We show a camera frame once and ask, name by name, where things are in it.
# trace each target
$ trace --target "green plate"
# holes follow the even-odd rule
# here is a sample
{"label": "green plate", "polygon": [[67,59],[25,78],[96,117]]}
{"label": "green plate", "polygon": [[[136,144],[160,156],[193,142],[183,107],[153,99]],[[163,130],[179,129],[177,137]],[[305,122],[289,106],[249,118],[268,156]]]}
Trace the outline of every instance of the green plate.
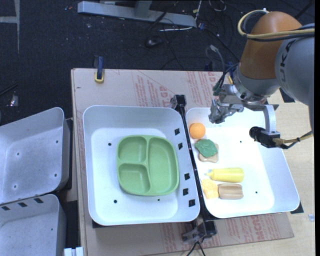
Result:
{"label": "green plate", "polygon": [[131,135],[117,145],[117,177],[123,190],[139,196],[163,196],[176,190],[176,150],[163,137]]}

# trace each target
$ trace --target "black floor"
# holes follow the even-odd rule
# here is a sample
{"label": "black floor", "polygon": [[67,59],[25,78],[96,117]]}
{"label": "black floor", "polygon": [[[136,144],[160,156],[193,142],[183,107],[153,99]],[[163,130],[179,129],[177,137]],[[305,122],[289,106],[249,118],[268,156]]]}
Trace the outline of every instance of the black floor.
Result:
{"label": "black floor", "polygon": [[[14,2],[0,0],[0,17],[17,15]],[[70,118],[70,71],[92,68],[94,56],[104,56],[106,69],[204,71],[211,62],[205,52],[209,45],[219,49],[225,63],[239,61],[246,40],[238,34],[237,23],[250,11],[266,8],[297,17],[303,25],[315,22],[314,1],[211,0],[201,2],[197,24],[203,24],[202,29],[163,32],[159,30],[176,26],[78,14],[78,2],[20,0],[19,26],[0,19],[2,125],[53,107],[61,107]],[[151,9],[195,17],[199,3],[153,1]],[[159,35],[164,43],[146,48],[150,35]],[[221,71],[218,55],[211,59],[213,70]],[[16,86],[4,93],[11,85]]]}

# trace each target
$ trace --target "orange fruit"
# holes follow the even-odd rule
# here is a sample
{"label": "orange fruit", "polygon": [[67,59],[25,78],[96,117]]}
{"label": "orange fruit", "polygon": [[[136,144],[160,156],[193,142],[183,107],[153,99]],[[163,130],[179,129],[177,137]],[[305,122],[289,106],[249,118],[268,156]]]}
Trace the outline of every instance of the orange fruit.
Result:
{"label": "orange fruit", "polygon": [[206,127],[200,122],[195,122],[190,125],[189,134],[193,139],[201,139],[206,134]]}

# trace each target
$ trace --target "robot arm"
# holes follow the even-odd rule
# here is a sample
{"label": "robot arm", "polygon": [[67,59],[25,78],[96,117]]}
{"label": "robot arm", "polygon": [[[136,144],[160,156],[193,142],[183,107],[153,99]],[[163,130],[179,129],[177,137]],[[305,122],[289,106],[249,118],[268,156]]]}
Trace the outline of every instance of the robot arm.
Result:
{"label": "robot arm", "polygon": [[[242,31],[242,23],[254,12],[264,13],[251,34]],[[217,84],[212,100],[211,123],[220,124],[225,118],[244,108],[263,111],[265,129],[253,127],[250,136],[268,148],[278,147],[274,111],[278,105],[267,99],[282,88],[290,97],[309,106],[314,133],[314,24],[302,26],[283,12],[257,10],[244,16],[239,24],[240,34],[247,41],[241,60],[233,73],[232,84]]]}

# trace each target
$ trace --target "black mouse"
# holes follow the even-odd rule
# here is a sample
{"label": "black mouse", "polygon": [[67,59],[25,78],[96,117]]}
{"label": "black mouse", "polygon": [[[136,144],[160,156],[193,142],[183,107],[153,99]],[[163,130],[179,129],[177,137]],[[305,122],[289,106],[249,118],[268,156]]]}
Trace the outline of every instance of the black mouse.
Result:
{"label": "black mouse", "polygon": [[152,48],[162,44],[163,42],[164,41],[161,39],[160,36],[158,36],[157,34],[153,34],[145,40],[144,45],[147,48]]}

